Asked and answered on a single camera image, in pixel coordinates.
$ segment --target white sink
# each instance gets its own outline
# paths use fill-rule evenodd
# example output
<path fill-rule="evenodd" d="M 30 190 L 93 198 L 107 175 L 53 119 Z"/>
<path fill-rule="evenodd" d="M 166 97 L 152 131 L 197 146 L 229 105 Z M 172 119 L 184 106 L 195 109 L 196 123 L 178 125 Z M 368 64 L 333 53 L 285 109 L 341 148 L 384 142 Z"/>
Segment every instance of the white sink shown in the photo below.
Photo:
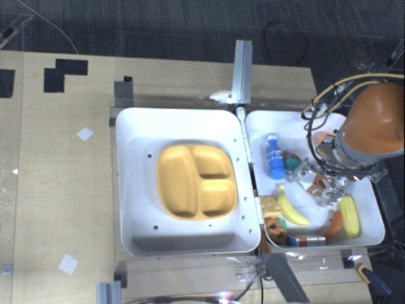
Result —
<path fill-rule="evenodd" d="M 237 117 L 223 110 L 128 108 L 116 119 L 121 241 L 134 256 L 245 253 L 260 228 L 246 151 Z M 230 158 L 238 204 L 228 215 L 179 220 L 162 207 L 157 160 L 167 147 L 207 144 Z"/>

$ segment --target yellow corn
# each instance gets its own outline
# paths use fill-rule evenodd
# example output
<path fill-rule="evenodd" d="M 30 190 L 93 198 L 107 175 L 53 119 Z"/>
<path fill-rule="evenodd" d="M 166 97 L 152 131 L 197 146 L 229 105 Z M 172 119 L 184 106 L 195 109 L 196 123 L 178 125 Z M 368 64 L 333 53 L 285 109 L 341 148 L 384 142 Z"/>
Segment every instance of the yellow corn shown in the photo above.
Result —
<path fill-rule="evenodd" d="M 353 198 L 346 195 L 340 199 L 343 230 L 349 238 L 356 238 L 360 234 L 360 223 Z"/>

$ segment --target yellow tray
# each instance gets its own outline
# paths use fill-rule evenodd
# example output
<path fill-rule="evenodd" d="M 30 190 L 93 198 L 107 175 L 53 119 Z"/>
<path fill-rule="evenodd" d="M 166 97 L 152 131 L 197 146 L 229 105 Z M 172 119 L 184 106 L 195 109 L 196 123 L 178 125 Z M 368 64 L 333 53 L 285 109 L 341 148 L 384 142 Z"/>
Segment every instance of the yellow tray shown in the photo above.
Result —
<path fill-rule="evenodd" d="M 232 213 L 238 202 L 229 157 L 202 144 L 179 144 L 161 152 L 158 190 L 163 208 L 180 220 L 223 217 Z"/>

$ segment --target cable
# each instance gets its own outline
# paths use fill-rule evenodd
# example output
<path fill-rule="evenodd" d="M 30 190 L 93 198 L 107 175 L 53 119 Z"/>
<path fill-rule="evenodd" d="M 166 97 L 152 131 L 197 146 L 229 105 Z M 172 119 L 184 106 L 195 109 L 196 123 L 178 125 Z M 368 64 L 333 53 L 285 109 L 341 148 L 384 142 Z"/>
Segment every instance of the cable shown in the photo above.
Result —
<path fill-rule="evenodd" d="M 247 291 L 250 290 L 250 288 L 252 287 L 253 283 L 254 283 L 254 280 L 251 281 L 251 282 L 249 283 L 249 285 L 247 285 L 247 288 L 245 288 L 245 290 L 244 290 L 243 292 L 241 292 L 241 294 L 239 294 L 238 296 L 236 296 L 234 300 L 235 300 L 235 301 L 239 301 L 239 300 L 247 293 Z"/>
<path fill-rule="evenodd" d="M 324 91 L 322 91 L 314 100 L 313 100 L 313 104 L 319 102 L 319 100 L 326 95 L 329 91 L 331 91 L 332 89 L 334 89 L 336 86 L 339 86 L 345 82 L 348 81 L 353 81 L 353 80 L 358 80 L 358 79 L 364 79 L 364 78 L 376 78 L 376 77 L 381 77 L 381 78 L 392 78 L 392 79 L 404 79 L 404 75 L 403 74 L 394 74 L 394 73 L 380 73 L 380 72 L 376 72 L 376 73 L 362 73 L 362 74 L 357 74 L 357 75 L 352 75 L 350 77 L 346 77 L 343 78 L 333 84 L 331 84 L 329 87 L 327 87 Z M 311 104 L 309 104 L 303 111 L 302 113 L 306 113 L 308 110 L 311 109 Z"/>
<path fill-rule="evenodd" d="M 285 25 L 287 28 L 283 29 L 283 28 L 276 28 L 277 25 Z M 285 33 L 290 33 L 290 34 L 297 34 L 298 36 L 296 36 L 295 38 L 298 40 L 297 43 L 295 43 L 295 47 L 300 47 L 301 51 L 299 51 L 300 53 L 298 54 L 298 56 L 295 57 L 294 60 L 289 61 L 288 63 L 284 62 L 282 65 L 286 65 L 286 66 L 297 66 L 298 64 L 300 64 L 300 62 L 305 58 L 306 53 L 308 51 L 308 43 L 307 40 L 305 38 L 305 35 L 298 31 L 296 28 L 294 28 L 292 26 L 291 23 L 285 22 L 283 20 L 273 20 L 270 22 L 267 22 L 265 24 L 265 26 L 263 27 L 263 33 L 262 33 L 262 43 L 263 43 L 263 47 L 264 47 L 264 51 L 265 51 L 265 57 L 267 59 L 267 62 L 269 65 L 274 65 L 275 62 L 272 60 L 270 52 L 269 52 L 269 46 L 268 46 L 268 38 L 267 38 L 267 31 L 272 31 L 272 30 L 279 30 Z"/>
<path fill-rule="evenodd" d="M 352 89 L 350 89 L 350 91 L 349 91 L 348 93 L 346 93 L 346 94 L 344 95 L 343 98 L 340 99 L 340 101 L 339 101 L 335 106 L 333 106 L 332 108 L 329 108 L 325 113 L 323 113 L 322 115 L 319 115 L 319 116 L 315 117 L 314 119 L 319 119 L 319 118 L 322 118 L 322 117 L 325 117 L 325 116 L 328 117 L 331 112 L 335 111 L 335 110 L 336 110 L 348 97 L 350 97 L 350 95 L 352 95 L 356 90 L 358 90 L 358 89 L 360 89 L 360 88 L 362 88 L 362 87 L 364 87 L 364 86 L 368 86 L 368 85 L 370 85 L 370 84 L 377 84 L 377 83 L 379 83 L 379 82 L 380 82 L 380 81 L 366 81 L 366 82 L 362 82 L 362 83 L 360 83 L 360 84 L 354 86 Z"/>
<path fill-rule="evenodd" d="M 317 129 L 320 129 L 322 126 L 324 126 L 326 124 L 326 122 L 327 122 L 328 117 L 329 117 L 329 113 L 325 116 L 325 119 L 323 120 L 322 124 L 320 124 L 319 126 L 313 128 L 312 130 L 317 130 Z M 304 130 L 308 130 L 308 125 L 309 125 L 309 122 L 305 124 Z"/>
<path fill-rule="evenodd" d="M 259 278 L 260 280 L 260 290 L 261 290 L 261 299 L 260 299 L 260 303 L 263 304 L 265 301 L 265 291 L 263 289 L 263 281 L 261 280 L 261 277 Z"/>
<path fill-rule="evenodd" d="M 36 12 L 34 9 L 32 9 L 30 6 L 27 6 L 25 3 L 23 3 L 21 0 L 15 0 L 17 2 L 19 2 L 21 5 L 23 5 L 24 7 L 26 7 L 28 10 L 32 11 L 33 13 L 35 13 L 38 17 L 42 18 L 43 20 L 45 20 L 48 24 L 50 24 L 51 26 L 53 26 L 54 28 L 56 28 L 57 30 L 59 30 L 63 36 L 66 37 L 66 39 L 69 41 L 69 43 L 72 45 L 72 48 L 75 50 L 76 54 L 80 54 L 76 48 L 76 46 L 74 45 L 74 43 L 72 42 L 72 40 L 69 38 L 69 36 L 63 31 L 61 30 L 58 26 L 56 26 L 53 22 L 51 22 L 50 20 L 48 20 L 47 18 L 45 18 L 44 16 L 42 16 L 41 14 L 39 14 L 38 12 Z"/>

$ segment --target toy banana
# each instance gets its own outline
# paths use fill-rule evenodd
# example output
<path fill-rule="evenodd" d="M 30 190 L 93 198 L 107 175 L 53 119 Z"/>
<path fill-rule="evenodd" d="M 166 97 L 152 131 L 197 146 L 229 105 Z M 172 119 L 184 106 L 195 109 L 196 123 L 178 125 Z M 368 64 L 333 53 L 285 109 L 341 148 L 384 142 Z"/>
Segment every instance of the toy banana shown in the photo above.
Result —
<path fill-rule="evenodd" d="M 292 207 L 287 195 L 284 193 L 284 186 L 280 185 L 280 194 L 277 197 L 277 204 L 280 207 L 284 217 L 290 222 L 297 225 L 308 225 L 309 220 L 298 213 L 294 207 Z"/>

